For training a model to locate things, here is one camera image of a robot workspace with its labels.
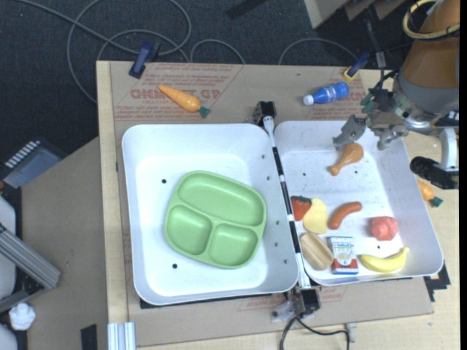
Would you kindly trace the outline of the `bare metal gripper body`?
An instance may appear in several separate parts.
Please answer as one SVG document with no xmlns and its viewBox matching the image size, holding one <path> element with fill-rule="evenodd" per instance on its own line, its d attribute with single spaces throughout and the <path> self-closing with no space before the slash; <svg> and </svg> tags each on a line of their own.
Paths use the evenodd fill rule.
<svg viewBox="0 0 467 350">
<path fill-rule="evenodd" d="M 395 131 L 402 135 L 408 132 L 437 135 L 442 131 L 442 127 L 435 125 L 439 118 L 440 115 L 413 104 L 388 106 L 386 110 L 375 104 L 367 115 L 366 126 L 374 131 Z"/>
</svg>

